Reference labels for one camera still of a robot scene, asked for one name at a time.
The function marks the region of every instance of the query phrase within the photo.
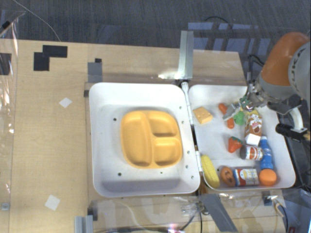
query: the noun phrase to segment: wooden table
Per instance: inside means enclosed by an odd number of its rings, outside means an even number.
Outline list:
[[[43,45],[67,46],[67,58],[50,58],[50,71],[34,71],[34,52],[42,52]],[[179,50],[18,41],[10,233],[70,233],[74,232],[74,217],[87,214],[84,89],[87,64],[96,58],[102,59],[106,78],[157,79],[160,74],[177,70]],[[200,77],[198,80],[245,84],[237,53],[195,51],[193,66],[194,76]],[[67,108],[59,104],[65,98],[72,101]],[[60,199],[56,210],[45,206],[50,195]],[[242,208],[229,210],[230,215],[235,214],[234,210],[242,213],[233,218],[239,230],[284,229],[282,219],[271,207],[267,211],[261,199],[244,211]],[[210,216],[203,219],[204,232],[207,229],[218,232]],[[195,222],[187,231],[198,232],[199,228],[199,222]],[[6,230],[7,226],[3,229],[0,226],[1,232]]]

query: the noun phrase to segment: brown donut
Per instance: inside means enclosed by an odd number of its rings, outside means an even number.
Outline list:
[[[220,172],[220,176],[222,177],[223,182],[228,186],[235,186],[235,179],[233,176],[233,172],[230,168],[227,166],[223,167],[223,169]]]

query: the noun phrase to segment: white square marker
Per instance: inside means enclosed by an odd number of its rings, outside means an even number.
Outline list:
[[[72,101],[69,98],[64,98],[63,100],[59,102],[59,104],[63,106],[64,108],[67,108],[71,103]]]
[[[57,197],[54,197],[53,195],[50,195],[48,200],[45,203],[45,206],[55,211],[56,208],[58,207],[59,202],[60,202],[60,199],[58,199]]]

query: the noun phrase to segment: blue plastic bottle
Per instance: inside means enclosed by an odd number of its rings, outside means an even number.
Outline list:
[[[260,146],[263,150],[263,158],[260,161],[260,169],[261,170],[263,170],[265,168],[273,169],[272,153],[271,153],[271,149],[268,145],[268,141],[267,141],[266,136],[261,137]]]

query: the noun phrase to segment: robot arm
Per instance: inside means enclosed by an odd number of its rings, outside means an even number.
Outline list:
[[[294,108],[283,103],[294,94],[307,101],[310,115],[310,38],[298,32],[291,32],[280,38],[257,80],[254,83],[248,80],[246,94],[228,108],[224,120],[233,117],[241,107],[252,111],[267,105],[279,114],[290,113],[294,118],[294,127],[278,125],[276,131],[301,140],[307,130],[301,128],[301,115],[297,109],[293,110]]]

